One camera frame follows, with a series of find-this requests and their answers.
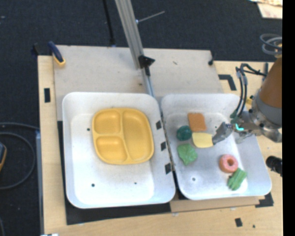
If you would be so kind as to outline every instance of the pink donut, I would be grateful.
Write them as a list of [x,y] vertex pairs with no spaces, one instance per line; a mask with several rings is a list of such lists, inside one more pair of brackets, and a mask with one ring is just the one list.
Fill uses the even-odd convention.
[[225,173],[233,173],[238,168],[237,159],[229,154],[222,155],[219,161],[221,171]]

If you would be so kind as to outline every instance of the robotic hand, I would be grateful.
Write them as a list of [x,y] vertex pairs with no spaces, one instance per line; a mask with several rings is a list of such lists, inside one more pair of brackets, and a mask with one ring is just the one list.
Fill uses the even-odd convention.
[[[275,55],[274,62],[268,74],[262,74],[254,70],[248,64],[241,64],[236,68],[237,76],[241,85],[240,102],[236,110],[231,114],[231,123],[222,123],[216,130],[213,137],[213,144],[226,139],[232,132],[237,132],[241,143],[251,135],[264,135],[276,143],[282,142],[282,134],[279,129],[282,127],[282,38],[273,34],[263,34],[260,37],[263,42],[263,51]],[[244,111],[247,99],[247,78],[245,72],[266,76],[261,88],[252,96],[252,107]]]

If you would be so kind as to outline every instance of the black clamp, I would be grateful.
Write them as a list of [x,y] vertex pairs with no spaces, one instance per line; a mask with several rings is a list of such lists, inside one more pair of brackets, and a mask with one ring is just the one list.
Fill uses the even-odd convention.
[[147,76],[151,76],[151,73],[149,71],[149,66],[152,65],[154,62],[155,62],[154,59],[151,59],[144,55],[139,56],[140,67],[145,69]]

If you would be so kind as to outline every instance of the metal pole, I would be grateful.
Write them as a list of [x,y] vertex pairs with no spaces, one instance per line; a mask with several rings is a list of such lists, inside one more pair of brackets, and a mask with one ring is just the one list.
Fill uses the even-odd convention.
[[[118,13],[121,19],[122,27],[131,51],[133,62],[137,69],[141,69],[142,64],[139,62],[139,57],[144,55],[141,38],[138,30],[138,25],[134,16],[131,0],[115,0]],[[147,93],[154,96],[153,87],[150,76],[142,69],[142,76],[144,79]]]

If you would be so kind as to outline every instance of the dark carpet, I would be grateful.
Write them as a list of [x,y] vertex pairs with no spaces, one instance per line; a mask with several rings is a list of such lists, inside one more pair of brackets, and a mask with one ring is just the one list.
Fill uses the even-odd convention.
[[[131,0],[144,48],[211,50],[216,60],[273,61],[262,52],[263,33],[282,36],[282,20],[262,19],[248,0]],[[118,47],[126,39],[114,0],[107,0]],[[38,78],[31,48],[38,43],[108,46],[110,35],[102,0],[0,0],[0,122],[39,127]],[[25,137],[36,149],[35,131],[0,126]],[[0,186],[22,179],[32,165],[29,146],[0,136],[8,149]],[[38,236],[37,165],[22,184],[0,190],[0,217],[7,236]]]

